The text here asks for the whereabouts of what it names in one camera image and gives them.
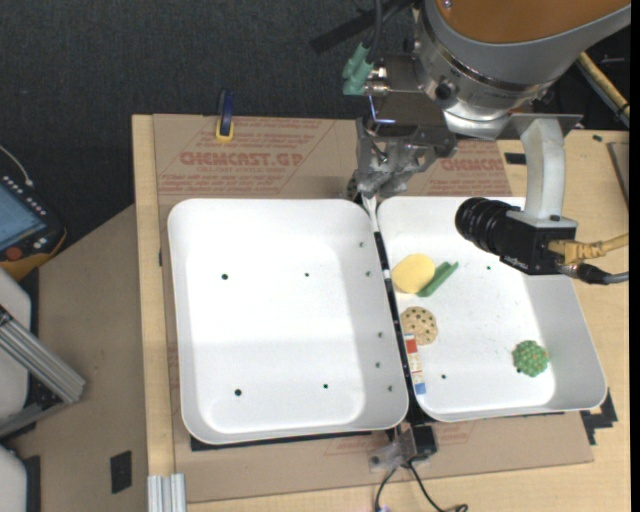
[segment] black camera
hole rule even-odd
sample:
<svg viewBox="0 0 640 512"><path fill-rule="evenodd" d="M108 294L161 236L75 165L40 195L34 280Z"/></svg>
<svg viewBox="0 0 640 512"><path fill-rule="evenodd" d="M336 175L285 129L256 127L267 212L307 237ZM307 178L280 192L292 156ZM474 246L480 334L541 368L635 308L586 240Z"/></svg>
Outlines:
<svg viewBox="0 0 640 512"><path fill-rule="evenodd" d="M547 244L551 240L575 239L576 228L541 227L508 215L517 211L520 207L502 201L472 197L458 208L456 229L465 240L525 274L557 274L558 255L547 250Z"/></svg>

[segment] yellow sponge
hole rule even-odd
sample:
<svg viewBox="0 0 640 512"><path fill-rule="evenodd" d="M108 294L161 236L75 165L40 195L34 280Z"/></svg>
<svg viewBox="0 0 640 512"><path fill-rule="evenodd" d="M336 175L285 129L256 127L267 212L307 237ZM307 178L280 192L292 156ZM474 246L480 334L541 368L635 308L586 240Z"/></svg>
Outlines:
<svg viewBox="0 0 640 512"><path fill-rule="evenodd" d="M436 265L424 254L411 254L391 271L391 280L400 291L418 293L433 279Z"/></svg>

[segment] wooden table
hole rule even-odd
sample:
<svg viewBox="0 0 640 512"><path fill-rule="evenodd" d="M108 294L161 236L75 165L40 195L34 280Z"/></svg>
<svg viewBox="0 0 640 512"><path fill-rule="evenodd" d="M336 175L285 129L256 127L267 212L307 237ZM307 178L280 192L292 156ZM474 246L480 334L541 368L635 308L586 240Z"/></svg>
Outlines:
<svg viewBox="0 0 640 512"><path fill-rule="evenodd" d="M161 269L160 233L152 116L132 120L138 252L141 284L147 450L150 475L175 472L169 401L168 363ZM579 223L581 241L607 240L629 230L629 214L608 143L627 143L626 132L575 130L566 139L567 177L564 215ZM519 141L501 141L502 152L522 152ZM514 195L524 195L526 171L507 165ZM618 273L629 267L628 248L597 262ZM589 286L576 292L601 358L616 407L614 428L598 430L595 462L579 466L502 472L426 482L440 507L467 503L473 512L631 509L629 441L629 285ZM365 512L376 488L358 487L189 506L205 511ZM430 510L415 483L385 488L393 512Z"/></svg>

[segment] white tray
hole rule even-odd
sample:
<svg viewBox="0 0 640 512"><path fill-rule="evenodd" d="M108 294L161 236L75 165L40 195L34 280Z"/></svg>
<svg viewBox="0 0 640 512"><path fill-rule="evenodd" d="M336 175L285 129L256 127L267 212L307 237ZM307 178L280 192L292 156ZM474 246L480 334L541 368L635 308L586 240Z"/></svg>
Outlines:
<svg viewBox="0 0 640 512"><path fill-rule="evenodd" d="M171 211L168 235L194 437L226 444L402 421L406 384L360 207L189 199Z"/></svg>
<svg viewBox="0 0 640 512"><path fill-rule="evenodd" d="M462 238L454 218L465 199L394 197L378 209L391 269L413 253L459 263L430 297L396 293L399 314L424 307L439 329L418 348L420 406L440 421L598 406L605 379L571 280L528 277ZM534 378L518 373L511 355L527 339L549 352L548 369Z"/></svg>

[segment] green plastic piece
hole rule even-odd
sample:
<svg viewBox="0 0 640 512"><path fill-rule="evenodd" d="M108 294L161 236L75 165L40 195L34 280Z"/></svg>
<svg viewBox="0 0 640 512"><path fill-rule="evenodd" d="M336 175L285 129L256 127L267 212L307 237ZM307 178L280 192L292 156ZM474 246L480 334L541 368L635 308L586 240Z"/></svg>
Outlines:
<svg viewBox="0 0 640 512"><path fill-rule="evenodd" d="M353 72L360 66L364 58L369 53L369 49L362 46L362 43L358 45L356 51L353 52L353 55L349 59L349 61L345 64L344 69L342 70L342 78L349 78Z"/></svg>
<svg viewBox="0 0 640 512"><path fill-rule="evenodd" d="M549 354L533 340L518 343L512 354L515 367L529 377L540 375L549 365Z"/></svg>
<svg viewBox="0 0 640 512"><path fill-rule="evenodd" d="M440 288L442 283L449 279L449 276L453 274L457 268L457 261L453 265L448 262L444 262L438 265L438 267L436 268L436 273L433 275L433 279L431 279L431 281L429 281L429 284L422 290L420 290L416 295L418 297L430 297L438 288Z"/></svg>
<svg viewBox="0 0 640 512"><path fill-rule="evenodd" d="M351 74L342 87L342 93L347 96L362 96L364 94L364 83L367 81L369 73L373 69L373 62L363 60L357 69Z"/></svg>

